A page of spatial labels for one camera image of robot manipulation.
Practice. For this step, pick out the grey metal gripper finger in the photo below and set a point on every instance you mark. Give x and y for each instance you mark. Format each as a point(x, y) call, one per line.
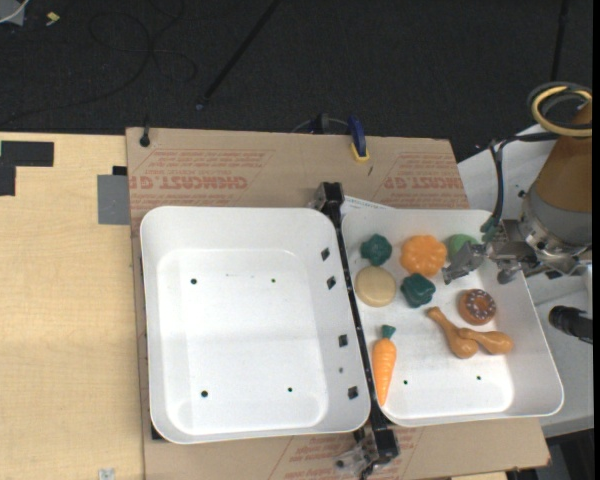
point(462, 262)
point(508, 274)

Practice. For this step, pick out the brown sprinkled doughnut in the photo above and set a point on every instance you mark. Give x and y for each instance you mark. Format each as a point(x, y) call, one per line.
point(476, 307)

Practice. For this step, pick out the cream round biscuit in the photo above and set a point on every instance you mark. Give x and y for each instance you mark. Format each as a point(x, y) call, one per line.
point(375, 287)

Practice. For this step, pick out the brown cardboard board red print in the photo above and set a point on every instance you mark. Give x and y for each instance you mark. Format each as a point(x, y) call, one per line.
point(280, 183)

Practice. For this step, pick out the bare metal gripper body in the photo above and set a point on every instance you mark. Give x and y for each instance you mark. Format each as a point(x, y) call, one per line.
point(515, 250)

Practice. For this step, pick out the brown chicken drumstick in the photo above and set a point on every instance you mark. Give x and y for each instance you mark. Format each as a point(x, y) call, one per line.
point(492, 341)
point(455, 335)

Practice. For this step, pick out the light green ball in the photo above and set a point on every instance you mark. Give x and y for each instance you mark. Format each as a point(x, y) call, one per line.
point(459, 243)

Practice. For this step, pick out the orange pumpkin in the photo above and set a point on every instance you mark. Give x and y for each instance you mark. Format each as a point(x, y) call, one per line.
point(423, 254)

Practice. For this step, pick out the black cylinder on white bracket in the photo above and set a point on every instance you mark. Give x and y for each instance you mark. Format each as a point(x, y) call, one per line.
point(570, 320)

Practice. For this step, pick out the orange carrot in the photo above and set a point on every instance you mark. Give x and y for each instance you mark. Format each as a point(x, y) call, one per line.
point(384, 363)

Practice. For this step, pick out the white paper sheet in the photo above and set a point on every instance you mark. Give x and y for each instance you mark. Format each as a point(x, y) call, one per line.
point(365, 203)

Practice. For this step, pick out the dark green broccoli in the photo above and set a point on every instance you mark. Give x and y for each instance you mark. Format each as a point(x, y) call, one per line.
point(418, 291)
point(376, 249)

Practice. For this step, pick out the thin black rod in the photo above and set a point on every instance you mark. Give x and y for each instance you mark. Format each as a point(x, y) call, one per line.
point(352, 298)

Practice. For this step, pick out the white plastic tray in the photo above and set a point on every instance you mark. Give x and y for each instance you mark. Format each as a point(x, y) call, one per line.
point(440, 383)
point(250, 328)

